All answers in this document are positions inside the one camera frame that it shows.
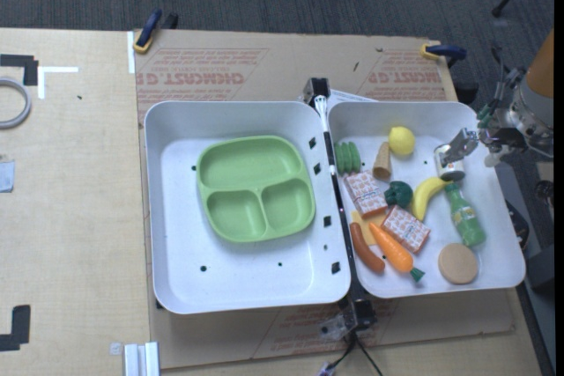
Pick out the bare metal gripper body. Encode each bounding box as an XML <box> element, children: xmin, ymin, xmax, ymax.
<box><xmin>478</xmin><ymin>102</ymin><xmax>555</xmax><ymax>159</ymax></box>

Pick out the small silver can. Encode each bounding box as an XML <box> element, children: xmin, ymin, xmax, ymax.
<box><xmin>434</xmin><ymin>143</ymin><xmax>466</xmax><ymax>182</ymax></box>

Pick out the yellow lemon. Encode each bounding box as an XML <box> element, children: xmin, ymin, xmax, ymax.
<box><xmin>388</xmin><ymin>125</ymin><xmax>417</xmax><ymax>157</ymax></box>

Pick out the yellow banana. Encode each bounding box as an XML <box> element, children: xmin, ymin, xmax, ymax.
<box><xmin>411</xmin><ymin>176</ymin><xmax>451</xmax><ymax>222</ymax></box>

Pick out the white plastic tray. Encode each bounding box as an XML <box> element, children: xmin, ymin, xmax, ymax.
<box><xmin>326</xmin><ymin>100</ymin><xmax>527</xmax><ymax>299</ymax></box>
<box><xmin>144</xmin><ymin>100</ymin><xmax>353</xmax><ymax>315</ymax></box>

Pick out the green bottle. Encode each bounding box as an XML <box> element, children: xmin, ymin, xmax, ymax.
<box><xmin>443</xmin><ymin>182</ymin><xmax>487</xmax><ymax>247</ymax></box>

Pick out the green broccoli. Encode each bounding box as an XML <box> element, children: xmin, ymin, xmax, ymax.
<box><xmin>383</xmin><ymin>180</ymin><xmax>414</xmax><ymax>209</ymax></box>

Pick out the tan ice cream cone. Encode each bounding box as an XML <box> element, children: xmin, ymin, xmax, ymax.
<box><xmin>372</xmin><ymin>141</ymin><xmax>393</xmax><ymax>183</ymax></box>

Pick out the orange and white carton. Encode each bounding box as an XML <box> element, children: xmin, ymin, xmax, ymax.
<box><xmin>380</xmin><ymin>204</ymin><xmax>432</xmax><ymax>254</ymax></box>
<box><xmin>343</xmin><ymin>170</ymin><xmax>389</xmax><ymax>220</ymax></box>

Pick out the green pea pod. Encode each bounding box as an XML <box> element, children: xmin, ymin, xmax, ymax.
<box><xmin>333</xmin><ymin>140</ymin><xmax>362</xmax><ymax>173</ymax></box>

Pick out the tan round biscuit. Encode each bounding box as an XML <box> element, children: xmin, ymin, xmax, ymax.
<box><xmin>437</xmin><ymin>242</ymin><xmax>479</xmax><ymax>285</ymax></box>

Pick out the white paper sheet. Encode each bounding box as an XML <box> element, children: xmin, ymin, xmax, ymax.
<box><xmin>328</xmin><ymin>88</ymin><xmax>380</xmax><ymax>104</ymax></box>

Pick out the yellow cheese slice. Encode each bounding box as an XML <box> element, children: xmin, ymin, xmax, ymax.
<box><xmin>350</xmin><ymin>210</ymin><xmax>380</xmax><ymax>247</ymax></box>

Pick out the orange carrot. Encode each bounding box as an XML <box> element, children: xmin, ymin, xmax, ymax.
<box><xmin>368</xmin><ymin>222</ymin><xmax>426</xmax><ymax>283</ymax></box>

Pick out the thin black and white rod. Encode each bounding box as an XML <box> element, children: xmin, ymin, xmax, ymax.
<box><xmin>315</xmin><ymin>96</ymin><xmax>360</xmax><ymax>303</ymax></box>

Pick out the red-brown sausage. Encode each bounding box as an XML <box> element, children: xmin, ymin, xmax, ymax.
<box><xmin>349</xmin><ymin>222</ymin><xmax>386</xmax><ymax>274</ymax></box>

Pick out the brown cardboard board red print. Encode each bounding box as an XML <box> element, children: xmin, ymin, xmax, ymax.
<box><xmin>133</xmin><ymin>29</ymin><xmax>516</xmax><ymax>371</ymax></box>

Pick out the green divided plate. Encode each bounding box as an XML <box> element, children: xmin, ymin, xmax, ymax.
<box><xmin>196</xmin><ymin>135</ymin><xmax>316</xmax><ymax>243</ymax></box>

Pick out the grey tape roll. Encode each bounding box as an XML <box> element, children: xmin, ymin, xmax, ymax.
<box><xmin>0</xmin><ymin>77</ymin><xmax>33</xmax><ymax>129</ymax></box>

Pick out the black block with thin wires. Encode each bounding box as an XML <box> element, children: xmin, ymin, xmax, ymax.
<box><xmin>319</xmin><ymin>298</ymin><xmax>379</xmax><ymax>340</ymax></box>
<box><xmin>302</xmin><ymin>77</ymin><xmax>330</xmax><ymax>105</ymax></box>

